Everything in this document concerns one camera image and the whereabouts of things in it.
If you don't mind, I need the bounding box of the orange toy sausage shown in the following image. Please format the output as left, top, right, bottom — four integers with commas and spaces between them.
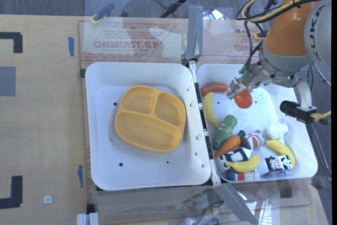
200, 83, 230, 96

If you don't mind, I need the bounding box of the brown cardboard board, red print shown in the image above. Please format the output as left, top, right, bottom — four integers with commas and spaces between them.
78, 16, 324, 225

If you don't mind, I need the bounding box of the red and white can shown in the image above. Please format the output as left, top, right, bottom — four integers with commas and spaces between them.
240, 130, 266, 151

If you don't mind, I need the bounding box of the orange divided plate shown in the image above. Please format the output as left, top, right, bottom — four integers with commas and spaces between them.
114, 84, 187, 154

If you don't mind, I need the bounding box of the orange carrot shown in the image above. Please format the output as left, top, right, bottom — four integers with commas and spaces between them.
214, 130, 246, 160

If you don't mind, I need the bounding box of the red toy tomato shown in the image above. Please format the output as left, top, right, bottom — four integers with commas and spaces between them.
233, 89, 254, 109

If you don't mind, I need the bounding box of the green toy bottle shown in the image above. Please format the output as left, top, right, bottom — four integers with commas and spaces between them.
211, 114, 238, 151

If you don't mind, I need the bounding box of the white plastic tray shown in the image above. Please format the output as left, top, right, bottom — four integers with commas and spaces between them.
196, 63, 319, 183
84, 61, 213, 191

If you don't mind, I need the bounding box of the white lumpy toy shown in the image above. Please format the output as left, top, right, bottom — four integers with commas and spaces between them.
265, 122, 290, 141

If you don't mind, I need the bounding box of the yellow banana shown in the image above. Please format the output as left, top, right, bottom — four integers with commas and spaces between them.
224, 153, 262, 173
202, 92, 221, 129
265, 139, 296, 167

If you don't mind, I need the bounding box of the red white and blue box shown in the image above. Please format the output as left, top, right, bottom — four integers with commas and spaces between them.
226, 169, 261, 182

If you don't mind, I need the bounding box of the black cylinder on white bracket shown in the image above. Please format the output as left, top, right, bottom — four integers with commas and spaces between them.
279, 80, 318, 124

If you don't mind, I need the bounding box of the black and white cow carton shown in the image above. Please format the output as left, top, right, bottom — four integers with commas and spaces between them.
264, 154, 294, 175
218, 146, 253, 170

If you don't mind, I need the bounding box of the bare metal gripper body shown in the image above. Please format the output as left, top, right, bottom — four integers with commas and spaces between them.
236, 60, 300, 89

